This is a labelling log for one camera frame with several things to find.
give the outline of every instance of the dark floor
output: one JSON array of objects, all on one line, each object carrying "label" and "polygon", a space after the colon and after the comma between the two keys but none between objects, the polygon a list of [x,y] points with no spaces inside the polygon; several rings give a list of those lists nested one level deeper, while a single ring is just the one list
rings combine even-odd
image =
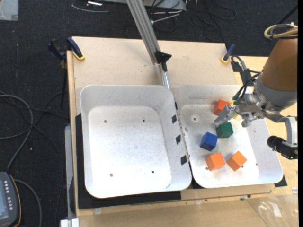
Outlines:
[{"label": "dark floor", "polygon": [[[72,4],[109,12],[85,12]],[[127,5],[104,3],[102,8],[96,8],[86,4],[84,0],[19,0],[18,21],[0,20],[1,92],[18,96],[31,108],[43,110],[48,100],[62,90],[64,75],[60,62],[48,52],[52,39],[66,48],[65,39],[73,35],[139,38]],[[269,56],[275,41],[266,39],[264,30],[277,24],[297,4],[298,0],[199,0],[196,6],[191,0],[187,12],[174,21],[169,19],[156,24],[156,36],[159,40],[226,43],[227,47],[235,44],[233,54]],[[290,22],[298,24],[298,10],[285,20],[285,23]],[[0,171],[5,170],[26,135],[3,138],[29,127],[9,102],[6,99],[0,103]],[[60,95],[57,96],[47,110],[68,117],[68,98],[65,97],[63,109],[60,109]],[[33,110],[33,114],[36,121],[41,112]],[[64,129],[69,121],[64,117],[44,114],[36,126],[45,135],[34,128],[10,169],[15,179],[36,190],[42,204],[44,227],[57,226],[56,206],[62,179],[57,224],[67,217],[65,168],[62,169],[60,160],[65,165]],[[37,226],[39,214],[33,195],[22,185],[18,188],[21,224]]]}]

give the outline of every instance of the wooden board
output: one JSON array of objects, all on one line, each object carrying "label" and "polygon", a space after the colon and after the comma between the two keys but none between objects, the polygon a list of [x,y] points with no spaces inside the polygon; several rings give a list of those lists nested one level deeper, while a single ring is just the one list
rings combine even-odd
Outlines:
[{"label": "wooden board", "polygon": [[[71,138],[73,150],[74,180],[77,182],[77,159],[75,150],[75,121],[74,117],[80,113],[79,95],[83,87],[91,84],[119,84],[119,85],[158,85],[160,84],[159,69],[150,62],[148,53],[141,40],[108,39],[108,38],[85,38],[73,37],[86,56],[84,61],[76,60],[71,52],[68,52],[68,82],[70,96],[71,116]],[[241,84],[238,73],[233,73],[230,63],[224,65],[220,62],[221,56],[226,52],[224,44],[192,43],[192,42],[170,42],[159,41],[163,52],[171,53],[173,56],[168,62],[169,76],[173,90],[181,85],[235,85]],[[265,57],[242,57],[247,67],[252,70],[261,70],[266,62]],[[292,115],[296,113],[296,107],[292,107]],[[283,137],[285,133],[277,124],[269,123],[271,134]],[[297,161],[289,161],[280,158],[285,174],[290,174],[291,186],[298,187]],[[182,201],[163,202],[155,204],[114,206],[101,209],[101,216],[95,215],[93,209],[78,209],[76,215],[80,218],[81,227],[85,226],[120,226],[124,224],[124,216],[130,216],[137,212],[142,219],[146,216],[162,214],[166,209],[167,214],[187,216],[183,207],[192,205],[193,212],[200,210],[197,201],[203,203],[233,202],[243,199],[243,196],[252,194],[252,198],[259,196],[292,194],[291,186],[275,188],[273,184],[262,184],[254,186],[240,186],[220,189],[191,189],[181,192]],[[77,185],[75,186],[75,203],[78,205]],[[220,219],[220,212],[214,211]],[[205,218],[194,214],[198,222]],[[183,222],[174,226],[184,226]],[[141,226],[134,217],[131,226]]]},{"label": "wooden board", "polygon": [[84,216],[80,226],[105,227],[268,227],[247,201],[193,204]]}]

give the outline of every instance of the yellow clamp pad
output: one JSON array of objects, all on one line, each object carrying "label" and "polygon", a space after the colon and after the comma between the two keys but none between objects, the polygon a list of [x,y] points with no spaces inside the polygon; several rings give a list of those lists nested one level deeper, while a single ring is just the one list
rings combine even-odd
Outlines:
[{"label": "yellow clamp pad", "polygon": [[[236,105],[233,104],[234,101],[235,101],[235,100],[232,100],[232,101],[231,101],[231,106],[235,106],[235,107],[236,107]],[[235,113],[234,116],[233,116],[232,118],[235,119],[235,118],[237,118],[237,117],[238,117],[238,114]]]},{"label": "yellow clamp pad", "polygon": [[223,64],[227,64],[227,63],[229,62],[229,58],[230,58],[230,56],[227,58],[227,60],[226,60],[226,61],[225,61],[225,60],[223,60],[224,56],[225,56],[225,55],[223,55],[223,56],[221,57],[221,62],[222,62]]},{"label": "yellow clamp pad", "polygon": [[85,59],[85,55],[84,55],[84,54],[82,54],[81,57],[79,57],[75,52],[72,52],[72,54],[73,54],[73,55],[77,58],[77,60],[79,60],[79,61],[82,61],[82,60]]},{"label": "yellow clamp pad", "polygon": [[65,62],[65,60],[62,60],[62,61],[61,61],[61,67],[62,67],[63,69],[66,69],[66,68],[67,68],[67,63]]}]

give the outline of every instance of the orange cube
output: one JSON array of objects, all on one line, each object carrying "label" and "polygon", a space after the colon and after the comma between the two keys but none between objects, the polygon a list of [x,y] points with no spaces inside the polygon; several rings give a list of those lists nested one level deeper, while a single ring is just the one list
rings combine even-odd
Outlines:
[{"label": "orange cube", "polygon": [[247,161],[241,152],[237,151],[226,163],[232,168],[232,170],[237,171],[243,164]]},{"label": "orange cube", "polygon": [[225,107],[225,105],[230,106],[230,103],[225,102],[225,101],[219,99],[219,101],[216,102],[216,104],[214,105],[214,114],[219,116],[219,113]]},{"label": "orange cube", "polygon": [[206,158],[206,163],[210,171],[220,169],[225,165],[224,158],[220,152],[212,154]]}]

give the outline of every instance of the wooden block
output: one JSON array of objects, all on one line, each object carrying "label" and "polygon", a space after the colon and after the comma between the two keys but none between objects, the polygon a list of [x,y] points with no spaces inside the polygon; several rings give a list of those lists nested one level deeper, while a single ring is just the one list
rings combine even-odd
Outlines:
[{"label": "wooden block", "polygon": [[201,139],[200,147],[212,151],[217,144],[218,137],[210,132],[206,132]]},{"label": "wooden block", "polygon": [[219,99],[218,102],[214,105],[214,114],[219,116],[221,110],[225,107],[225,105],[230,105],[228,102]]},{"label": "wooden block", "polygon": [[[235,100],[232,100],[232,101],[231,101],[231,103],[230,103],[230,106],[231,106],[231,107],[232,107],[232,106],[236,106],[235,104],[233,104],[234,101],[235,101]],[[235,118],[237,118],[237,117],[238,117],[238,114],[235,113],[235,115],[234,115],[232,118],[235,119]]]},{"label": "wooden block", "polygon": [[232,168],[232,170],[237,171],[243,164],[247,161],[241,152],[237,151],[226,163]]},{"label": "wooden block", "polygon": [[233,134],[232,124],[230,122],[220,124],[216,127],[218,138],[229,138]]},{"label": "wooden block", "polygon": [[212,154],[206,158],[206,163],[210,171],[220,169],[225,165],[224,158],[220,152]]}]

